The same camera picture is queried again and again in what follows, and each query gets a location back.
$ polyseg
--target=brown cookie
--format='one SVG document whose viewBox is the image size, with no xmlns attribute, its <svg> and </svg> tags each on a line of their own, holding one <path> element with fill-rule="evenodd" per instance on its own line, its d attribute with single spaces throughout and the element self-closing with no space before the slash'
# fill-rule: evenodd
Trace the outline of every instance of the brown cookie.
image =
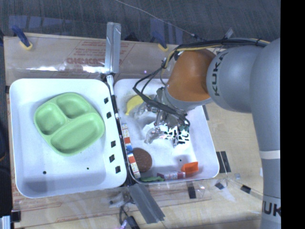
<svg viewBox="0 0 305 229">
<path fill-rule="evenodd" d="M 139 147 L 135 147 L 132 152 L 140 172 L 146 172 L 152 167 L 152 156 L 148 152 Z"/>
</svg>

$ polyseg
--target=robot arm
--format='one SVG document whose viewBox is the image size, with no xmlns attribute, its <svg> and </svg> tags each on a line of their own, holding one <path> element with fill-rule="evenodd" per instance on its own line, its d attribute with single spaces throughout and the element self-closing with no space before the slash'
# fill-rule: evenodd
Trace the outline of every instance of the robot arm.
<svg viewBox="0 0 305 229">
<path fill-rule="evenodd" d="M 264 48 L 223 51 L 211 62 L 206 83 L 220 107 L 252 113 L 264 177 L 261 228 L 280 228 L 280 39 Z"/>
<path fill-rule="evenodd" d="M 170 108 L 171 114 L 179 112 L 183 116 L 196 106 L 214 101 L 229 111 L 252 113 L 264 177 L 261 229 L 278 229 L 281 227 L 280 39 L 271 43 L 250 42 L 237 39 L 209 42 L 209 45 L 238 45 L 216 56 L 198 45 L 177 47 L 176 51 L 183 53 L 167 84 L 159 91 L 155 107 L 163 111 L 160 119 L 164 122 L 171 119 L 168 124 L 177 126 L 185 125 L 183 119 L 172 121 L 162 106 Z"/>
</svg>

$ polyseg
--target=table surface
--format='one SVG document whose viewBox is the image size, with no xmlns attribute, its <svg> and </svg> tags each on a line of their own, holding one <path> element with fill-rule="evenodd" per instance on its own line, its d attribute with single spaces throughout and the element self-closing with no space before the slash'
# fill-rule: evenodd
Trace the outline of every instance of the table surface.
<svg viewBox="0 0 305 229">
<path fill-rule="evenodd" d="M 31 63 L 48 59 L 48 66 L 60 66 L 62 58 L 51 57 L 48 46 L 60 49 L 61 40 L 67 45 L 75 40 L 93 40 L 65 36 L 48 36 L 27 34 L 30 39 L 45 44 L 43 57 L 32 52 L 23 52 L 21 48 L 13 47 L 12 40 L 5 38 L 5 67 L 7 84 L 10 85 L 22 74 L 14 74 L 14 69 L 22 69 L 25 59 Z M 121 78 L 138 78 L 146 69 L 152 70 L 160 66 L 161 59 L 167 55 L 158 48 L 156 43 L 124 42 L 121 49 Z M 215 103 L 206 106 L 208 126 L 216 152 L 225 152 L 230 171 L 220 172 L 208 180 L 194 181 L 196 198 L 189 198 L 185 183 L 159 187 L 149 185 L 152 196 L 165 214 L 164 221 L 147 224 L 140 211 L 133 204 L 126 209 L 134 216 L 140 228 L 259 228 L 260 211 L 263 194 L 263 178 L 261 175 L 261 159 L 258 152 L 254 124 L 251 114 L 242 114 L 224 110 Z M 12 150 L 11 126 L 9 121 L 11 170 L 14 174 L 14 159 Z M 15 222 L 15 228 L 119 228 L 119 209 L 109 207 L 109 197 L 118 193 L 112 191 L 94 191 L 91 193 L 73 194 L 47 199 L 29 199 L 23 197 L 15 186 L 12 177 L 13 209 L 21 211 L 20 222 Z"/>
</svg>

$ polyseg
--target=white tray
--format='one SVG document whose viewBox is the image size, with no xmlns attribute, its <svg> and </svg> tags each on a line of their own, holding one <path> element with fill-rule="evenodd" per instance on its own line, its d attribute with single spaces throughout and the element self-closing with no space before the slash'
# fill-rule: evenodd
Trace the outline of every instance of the white tray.
<svg viewBox="0 0 305 229">
<path fill-rule="evenodd" d="M 119 80 L 114 85 L 114 92 L 117 96 L 117 106 L 122 124 L 127 124 L 131 144 L 133 148 L 140 147 L 146 150 L 152 156 L 152 168 L 144 173 L 142 177 L 155 177 L 157 173 L 166 171 L 179 171 L 185 163 L 198 161 L 199 171 L 191 177 L 182 180 L 199 180 L 215 177 L 219 172 L 219 162 L 217 159 L 211 133 L 204 115 L 202 106 L 188 112 L 190 121 L 191 144 L 187 149 L 174 148 L 171 140 L 156 139 L 151 144 L 144 142 L 146 133 L 142 127 L 155 120 L 153 116 L 136 120 L 132 115 L 126 115 L 126 104 L 129 99 L 136 95 L 132 89 L 138 79 Z M 137 88 L 140 90 L 143 86 L 140 83 Z M 153 79 L 145 88 L 144 94 L 156 95 L 156 91 L 162 85 L 158 79 Z"/>
<path fill-rule="evenodd" d="M 37 107 L 65 92 L 85 97 L 102 116 L 106 128 L 100 139 L 73 156 L 57 154 L 39 134 L 33 120 Z M 20 79 L 10 87 L 10 111 L 16 185 L 22 195 L 39 198 L 93 191 L 119 187 L 126 180 L 110 92 L 103 82 Z"/>
</svg>

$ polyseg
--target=green divided plate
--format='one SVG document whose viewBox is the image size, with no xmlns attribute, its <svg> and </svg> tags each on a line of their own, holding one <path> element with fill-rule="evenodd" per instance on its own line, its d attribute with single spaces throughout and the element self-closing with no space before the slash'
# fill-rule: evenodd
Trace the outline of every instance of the green divided plate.
<svg viewBox="0 0 305 229">
<path fill-rule="evenodd" d="M 105 132 L 102 117 L 77 93 L 60 94 L 42 104 L 34 123 L 55 152 L 64 156 L 83 151 Z"/>
</svg>

